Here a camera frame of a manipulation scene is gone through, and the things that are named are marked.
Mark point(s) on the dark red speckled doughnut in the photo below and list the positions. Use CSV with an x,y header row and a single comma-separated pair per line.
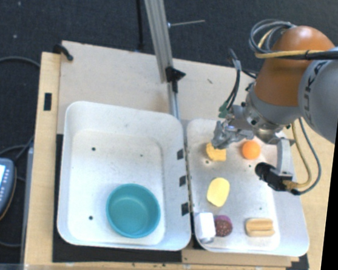
x,y
223,226

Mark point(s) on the tan toy bread bun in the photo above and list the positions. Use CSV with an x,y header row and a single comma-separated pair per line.
x,y
259,227

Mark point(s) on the black cylinder on white bracket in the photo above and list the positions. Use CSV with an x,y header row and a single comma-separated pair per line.
x,y
274,175

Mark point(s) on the pale wood board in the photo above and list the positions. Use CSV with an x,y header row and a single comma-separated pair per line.
x,y
117,79

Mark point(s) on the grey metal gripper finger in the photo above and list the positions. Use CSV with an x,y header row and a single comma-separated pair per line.
x,y
217,135
228,138

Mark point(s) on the orange ball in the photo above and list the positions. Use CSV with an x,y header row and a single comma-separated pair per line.
x,y
251,150

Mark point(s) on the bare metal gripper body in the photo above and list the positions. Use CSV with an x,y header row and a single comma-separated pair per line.
x,y
246,125

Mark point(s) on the teal bowl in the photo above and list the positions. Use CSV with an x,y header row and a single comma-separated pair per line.
x,y
132,211

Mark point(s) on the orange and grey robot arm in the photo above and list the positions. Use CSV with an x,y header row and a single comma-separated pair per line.
x,y
286,75

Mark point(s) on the white can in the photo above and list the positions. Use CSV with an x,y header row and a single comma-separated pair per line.
x,y
205,226

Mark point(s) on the white plastic tray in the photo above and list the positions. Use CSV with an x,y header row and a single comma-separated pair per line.
x,y
247,196
119,143

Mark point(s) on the yellow toy biscuit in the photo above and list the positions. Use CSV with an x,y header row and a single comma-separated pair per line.
x,y
217,155

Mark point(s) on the pale yellow oval chip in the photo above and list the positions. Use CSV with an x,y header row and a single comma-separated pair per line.
x,y
218,191

